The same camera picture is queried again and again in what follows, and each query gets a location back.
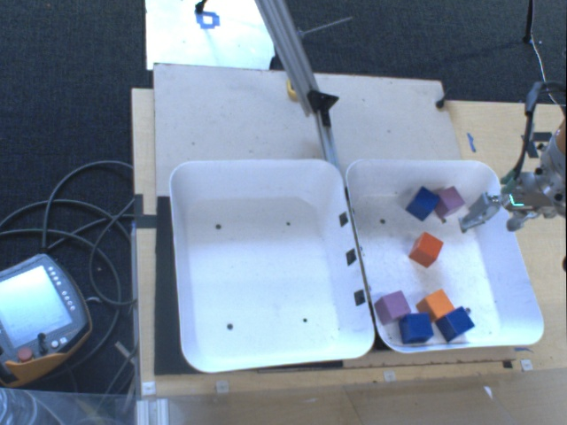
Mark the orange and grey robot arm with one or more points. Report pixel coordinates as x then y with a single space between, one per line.
559 142

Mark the orange cube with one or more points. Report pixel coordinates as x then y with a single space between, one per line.
436 303
426 249

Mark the thin black rod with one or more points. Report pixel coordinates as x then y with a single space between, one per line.
359 255

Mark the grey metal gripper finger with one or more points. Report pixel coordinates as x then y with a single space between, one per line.
472 223
485 206

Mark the white plastic tray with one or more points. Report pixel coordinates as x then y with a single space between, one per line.
483 281
266 272

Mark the purple cube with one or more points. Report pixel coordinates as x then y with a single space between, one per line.
392 307
451 202

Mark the blue cube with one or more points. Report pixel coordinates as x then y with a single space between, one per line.
422 203
415 328
455 324

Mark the pale flat board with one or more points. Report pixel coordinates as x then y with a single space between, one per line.
239 118

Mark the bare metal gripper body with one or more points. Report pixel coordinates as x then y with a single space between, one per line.
536 197

